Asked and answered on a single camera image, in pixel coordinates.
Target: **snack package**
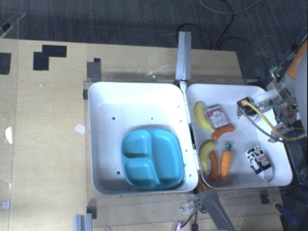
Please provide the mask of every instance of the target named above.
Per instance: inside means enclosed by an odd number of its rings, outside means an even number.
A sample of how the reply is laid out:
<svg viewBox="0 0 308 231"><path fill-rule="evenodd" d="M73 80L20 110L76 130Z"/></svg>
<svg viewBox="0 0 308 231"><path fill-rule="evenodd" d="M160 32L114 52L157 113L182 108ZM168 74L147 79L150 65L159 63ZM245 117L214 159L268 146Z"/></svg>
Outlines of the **snack package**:
<svg viewBox="0 0 308 231"><path fill-rule="evenodd" d="M250 167L263 180L270 180L274 177L273 168L270 162L266 159L260 146L250 148L245 152L245 156L250 163Z"/></svg>
<svg viewBox="0 0 308 231"><path fill-rule="evenodd" d="M218 129L229 124L228 119L226 118L219 105L209 107L205 110L205 112L208 118L210 118L214 128Z"/></svg>

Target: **metal clamp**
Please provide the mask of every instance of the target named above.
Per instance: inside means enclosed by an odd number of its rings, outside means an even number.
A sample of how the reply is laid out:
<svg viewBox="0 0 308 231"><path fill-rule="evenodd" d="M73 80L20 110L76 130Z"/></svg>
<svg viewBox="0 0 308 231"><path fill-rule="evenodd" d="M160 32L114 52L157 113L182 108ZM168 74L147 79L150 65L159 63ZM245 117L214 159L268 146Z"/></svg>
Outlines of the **metal clamp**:
<svg viewBox="0 0 308 231"><path fill-rule="evenodd" d="M74 231L92 231L92 214L74 215Z"/></svg>
<svg viewBox="0 0 308 231"><path fill-rule="evenodd" d="M175 80L191 78L192 36L190 32L179 33L178 60Z"/></svg>

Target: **orange object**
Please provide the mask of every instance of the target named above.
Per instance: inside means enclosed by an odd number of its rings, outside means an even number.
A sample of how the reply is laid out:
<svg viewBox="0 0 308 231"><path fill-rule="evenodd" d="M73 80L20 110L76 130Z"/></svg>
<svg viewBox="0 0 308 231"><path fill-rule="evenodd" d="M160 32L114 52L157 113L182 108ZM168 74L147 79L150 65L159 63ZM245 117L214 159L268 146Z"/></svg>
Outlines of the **orange object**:
<svg viewBox="0 0 308 231"><path fill-rule="evenodd" d="M213 132L212 134L212 140L217 141L221 135L228 132L233 132L235 130L235 127L232 124L223 126L221 128L218 128Z"/></svg>
<svg viewBox="0 0 308 231"><path fill-rule="evenodd" d="M300 47L300 49L298 50L295 58L292 60L290 66L287 70L288 76L290 78L292 78L292 79L296 78L298 65L299 65L300 61L302 60L303 55L305 54L306 50L307 50L307 39L303 43L303 45Z"/></svg>
<svg viewBox="0 0 308 231"><path fill-rule="evenodd" d="M210 170L209 179L210 181L216 181L218 177L218 160L217 160L215 152L211 151L208 157L211 161L211 170Z"/></svg>
<svg viewBox="0 0 308 231"><path fill-rule="evenodd" d="M219 176L219 179L221 181L225 180L228 174L232 159L233 159L233 155L229 149L225 150L222 153L221 159L220 159L220 176Z"/></svg>

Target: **wire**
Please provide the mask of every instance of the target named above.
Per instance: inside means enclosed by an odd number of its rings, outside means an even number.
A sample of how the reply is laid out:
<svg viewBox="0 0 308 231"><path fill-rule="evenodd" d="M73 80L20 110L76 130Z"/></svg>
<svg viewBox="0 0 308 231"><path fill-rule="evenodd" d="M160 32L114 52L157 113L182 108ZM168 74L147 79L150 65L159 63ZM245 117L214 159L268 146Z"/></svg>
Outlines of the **wire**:
<svg viewBox="0 0 308 231"><path fill-rule="evenodd" d="M181 24L181 25L179 25L179 26L177 27L177 29L176 29L176 31L175 31L175 32L176 32L176 34L175 34L175 41L176 41L177 45L179 45L178 33L179 33L179 31L181 30L181 28L184 27L184 26L193 26L193 27L197 28L198 30L200 30L201 32L203 32L204 35L205 35L205 37L206 37L206 39L207 39L207 41L208 41L208 47L207 47L207 48L208 48L209 50L212 48L212 46L211 46L211 40L210 40L210 37L208 36L207 32L206 32L205 30L203 30L201 27L199 27L199 26L197 26L196 24L193 24L193 23L183 23L183 24Z"/></svg>
<svg viewBox="0 0 308 231"><path fill-rule="evenodd" d="M266 131L264 131L262 128L260 128L246 113L245 111L240 107L239 108L240 111L242 112L242 114L248 119L248 121L251 122L252 125L254 125L257 129L259 129L262 133L264 133L266 136L270 137L271 139L284 143L282 140L279 140L277 138L275 138L274 136L271 136L270 134L268 134Z"/></svg>
<svg viewBox="0 0 308 231"><path fill-rule="evenodd" d="M181 224L181 226L180 226L180 229L181 228L184 228L186 225L187 225L187 223L189 223L189 221L193 218L193 216L194 215L196 215L197 216L197 212L199 211L199 210L202 210L204 207L202 206L202 207L200 207L199 209L196 209L194 212L192 212L191 213L191 215L188 217L188 219L183 223L183 224Z"/></svg>
<svg viewBox="0 0 308 231"><path fill-rule="evenodd" d="M289 137L285 137L283 136L271 123L270 121L262 114L261 111L258 110L257 107L255 107L253 104L251 104L250 102L248 102L247 100L243 100L241 101L241 105L242 106L249 106L250 108L252 108L254 111L257 112L258 115L260 115L263 120L270 126L270 128L279 136L281 137L283 140L285 141L296 141L296 140L299 140L299 139L302 139L304 137L306 137L306 134L303 133L299 136L296 136L296 137L292 137L292 138L289 138Z"/></svg>
<svg viewBox="0 0 308 231"><path fill-rule="evenodd" d="M198 211L196 212L196 214L194 215L194 222L197 223L197 215L198 215Z"/></svg>
<svg viewBox="0 0 308 231"><path fill-rule="evenodd" d="M226 26L226 28L221 33L221 35L220 35L220 37L219 37L219 39L217 41L217 44L215 46L215 50L219 50L221 42L225 41L225 39L222 40L222 36L225 35L226 31L229 29L229 27L231 26L231 24L232 24L232 22L234 20L234 14L233 14L233 9L232 9L231 5L226 0L221 0L221 1L223 1L225 4L227 4L229 9L232 11L232 17L231 17L231 20L230 20L229 24Z"/></svg>
<svg viewBox="0 0 308 231"><path fill-rule="evenodd" d="M200 2L201 2L201 4L202 4L203 7L205 7L206 9L208 9L208 10L210 10L210 11L212 11L212 12L220 13L220 14L238 14L238 13L242 13L242 12L244 12L244 11L250 9L251 7L253 7L254 5L256 5L257 3L260 3L260 2L262 2L262 1L265 1L265 0L258 0L258 1L254 2L253 4L249 5L247 8L245 8L245 9L243 9L243 10L236 11L236 12L232 12L232 13L228 13L228 12L221 12L221 11L213 10L213 9L207 7L207 6L202 2L202 0L200 0Z"/></svg>
<svg viewBox="0 0 308 231"><path fill-rule="evenodd" d="M264 61L264 59L263 59L263 57L262 57L262 54L261 54L260 51L256 48L256 46L255 46L252 42L250 42L250 41L248 41L248 40L246 40L246 39L244 39L244 38L238 37L238 36L230 36L230 37L224 38L224 39L221 40L221 41L219 42L219 44L217 45L217 50L220 50L221 45L222 45L225 41L230 40L230 39L242 40L243 42L246 42L246 43L248 43L249 45L251 45L251 47L258 53L259 57L260 57L261 60L262 60L263 65L264 65L265 67L267 66L266 63L265 63L265 61Z"/></svg>

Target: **banana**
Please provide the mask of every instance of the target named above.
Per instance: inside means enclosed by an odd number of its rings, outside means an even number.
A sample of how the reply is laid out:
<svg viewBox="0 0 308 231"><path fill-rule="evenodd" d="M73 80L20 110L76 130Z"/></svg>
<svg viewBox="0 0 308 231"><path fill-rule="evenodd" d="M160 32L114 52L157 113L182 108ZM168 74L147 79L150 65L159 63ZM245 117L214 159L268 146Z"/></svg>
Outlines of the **banana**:
<svg viewBox="0 0 308 231"><path fill-rule="evenodd" d="M199 150L199 160L200 160L200 165L205 171L206 174L209 174L209 171L207 169L207 158L209 153L214 150L216 146L216 143L213 141L210 141L206 144L204 144L201 149Z"/></svg>
<svg viewBox="0 0 308 231"><path fill-rule="evenodd" d="M194 106L194 116L196 117L196 120L201 127L209 129L212 132L215 131L209 124L208 120L203 115L203 102L202 101L199 101Z"/></svg>

